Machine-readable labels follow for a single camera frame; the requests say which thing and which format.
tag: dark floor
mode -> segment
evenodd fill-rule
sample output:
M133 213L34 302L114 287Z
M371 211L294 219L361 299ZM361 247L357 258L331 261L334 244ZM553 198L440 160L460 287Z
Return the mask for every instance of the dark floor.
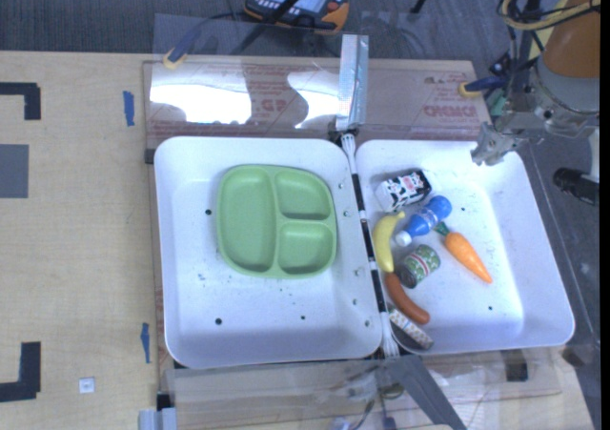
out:
M240 10L243 0L231 1ZM498 0L426 0L413 15L416 1L351 0L345 31L368 34L373 58L471 60L480 77L508 49ZM230 9L228 0L0 0L0 50L153 52L156 15L208 17ZM557 137L525 156L528 171L541 178L540 211L577 316L566 357L600 428L599 208L549 181L558 167L588 171L590 160L586 140Z

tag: wooden table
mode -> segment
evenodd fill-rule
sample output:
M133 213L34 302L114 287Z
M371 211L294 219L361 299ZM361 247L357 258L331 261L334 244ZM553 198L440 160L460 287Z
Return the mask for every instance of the wooden table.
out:
M22 96L0 95L0 144L27 145L29 152L27 197L0 197L0 383L18 380L22 342L41 344L40 392L0 402L0 428L134 428L138 412L156 405L142 106L142 64L150 58L0 53L0 82L37 83L42 93L40 120L24 119ZM456 393L458 414L471 428L591 428L572 367L559 348L550 354L556 394L459 404ZM404 424L426 424L418 409L405 411Z

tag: green can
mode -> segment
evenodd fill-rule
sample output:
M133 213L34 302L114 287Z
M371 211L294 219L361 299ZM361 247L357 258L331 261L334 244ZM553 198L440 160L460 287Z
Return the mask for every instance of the green can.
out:
M424 278L440 266L440 257L429 245L418 245L404 257L396 268L400 282L407 288L415 288Z

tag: yellow banana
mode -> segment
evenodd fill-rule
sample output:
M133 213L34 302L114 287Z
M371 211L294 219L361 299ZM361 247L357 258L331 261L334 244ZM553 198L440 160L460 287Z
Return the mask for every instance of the yellow banana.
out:
M404 218L404 212L400 211L395 215L386 215L377 222L373 229L373 249L377 265L382 271L392 273L394 271L394 260L390 250L390 238L394 233L397 223Z

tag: hot dog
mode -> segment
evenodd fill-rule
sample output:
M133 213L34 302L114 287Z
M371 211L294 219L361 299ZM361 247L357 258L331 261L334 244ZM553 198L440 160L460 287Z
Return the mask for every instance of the hot dog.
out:
M415 323L425 325L430 321L430 314L417 306L404 292L400 278L394 273L385 274L385 286L388 289L390 298L399 311L404 313Z

